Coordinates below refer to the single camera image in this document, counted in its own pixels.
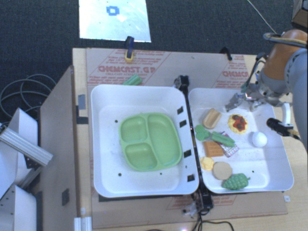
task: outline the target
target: toy egg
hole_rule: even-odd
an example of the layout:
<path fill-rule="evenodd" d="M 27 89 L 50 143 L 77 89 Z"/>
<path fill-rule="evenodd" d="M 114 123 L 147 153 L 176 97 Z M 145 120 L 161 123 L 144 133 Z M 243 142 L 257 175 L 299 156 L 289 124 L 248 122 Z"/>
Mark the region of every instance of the toy egg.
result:
<path fill-rule="evenodd" d="M 268 142 L 266 135 L 262 132 L 254 132 L 252 135 L 252 144 L 255 147 L 263 147 Z"/>

